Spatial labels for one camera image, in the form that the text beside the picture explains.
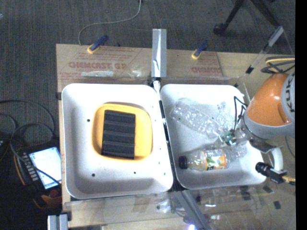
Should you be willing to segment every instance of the black connector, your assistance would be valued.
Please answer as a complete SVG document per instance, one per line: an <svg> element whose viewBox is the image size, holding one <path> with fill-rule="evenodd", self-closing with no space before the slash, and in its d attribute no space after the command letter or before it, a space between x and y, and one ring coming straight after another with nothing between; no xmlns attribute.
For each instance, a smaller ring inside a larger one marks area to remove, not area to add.
<svg viewBox="0 0 307 230"><path fill-rule="evenodd" d="M277 184L284 182L283 176L287 174L287 171L277 171L272 166L262 162L258 162L256 164L256 171L266 177L269 177Z"/></svg>

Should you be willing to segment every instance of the office chair base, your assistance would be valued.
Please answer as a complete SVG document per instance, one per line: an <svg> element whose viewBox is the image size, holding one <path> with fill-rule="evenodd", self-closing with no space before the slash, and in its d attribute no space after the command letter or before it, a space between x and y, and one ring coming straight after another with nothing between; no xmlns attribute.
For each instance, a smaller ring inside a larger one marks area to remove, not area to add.
<svg viewBox="0 0 307 230"><path fill-rule="evenodd" d="M220 23L220 24L215 25L213 29L214 34L218 36L223 36L228 25L229 25L228 23Z"/></svg>

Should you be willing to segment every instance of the illuminated screen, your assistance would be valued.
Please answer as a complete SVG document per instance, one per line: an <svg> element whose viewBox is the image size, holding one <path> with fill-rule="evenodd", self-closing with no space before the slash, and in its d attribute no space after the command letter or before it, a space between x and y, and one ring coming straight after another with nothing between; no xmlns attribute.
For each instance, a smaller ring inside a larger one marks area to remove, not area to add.
<svg viewBox="0 0 307 230"><path fill-rule="evenodd" d="M58 182L61 181L61 158L59 151L56 147L30 153L29 156L35 167L52 176ZM45 189L58 185L47 175L41 172L38 172L38 175Z"/></svg>

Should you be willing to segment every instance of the white tray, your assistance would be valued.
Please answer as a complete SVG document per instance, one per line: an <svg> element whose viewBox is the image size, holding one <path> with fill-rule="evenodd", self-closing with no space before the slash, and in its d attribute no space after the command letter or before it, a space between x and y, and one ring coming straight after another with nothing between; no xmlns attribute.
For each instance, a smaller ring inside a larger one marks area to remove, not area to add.
<svg viewBox="0 0 307 230"><path fill-rule="evenodd" d="M153 149L141 161L114 161L91 144L96 109L104 103L129 103L150 116ZM70 84L62 92L66 187L71 196L89 199L161 193L173 184L169 153L158 102L145 85Z"/></svg>
<svg viewBox="0 0 307 230"><path fill-rule="evenodd" d="M176 101L179 98L189 98L196 101L205 106L205 110L202 111L213 117L217 114L217 104L221 102L226 102L235 115L234 96L243 101L243 94L237 88L229 85L167 84L161 89L176 175L185 188L204 189L259 184L265 181L266 177L255 170L257 162L263 162L261 152L249 143L247 144L246 156L232 163L228 169L196 172L179 168L179 156L185 152L203 148L212 141L169 116ZM237 105L237 113L240 114L240 111L241 105Z"/></svg>

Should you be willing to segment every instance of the bottle cap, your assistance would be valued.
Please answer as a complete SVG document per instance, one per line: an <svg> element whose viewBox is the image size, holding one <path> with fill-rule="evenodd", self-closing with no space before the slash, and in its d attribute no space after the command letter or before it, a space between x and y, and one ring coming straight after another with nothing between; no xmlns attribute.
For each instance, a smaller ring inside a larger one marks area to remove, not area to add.
<svg viewBox="0 0 307 230"><path fill-rule="evenodd" d="M186 156L179 157L179 168L186 170L188 168L188 161Z"/></svg>

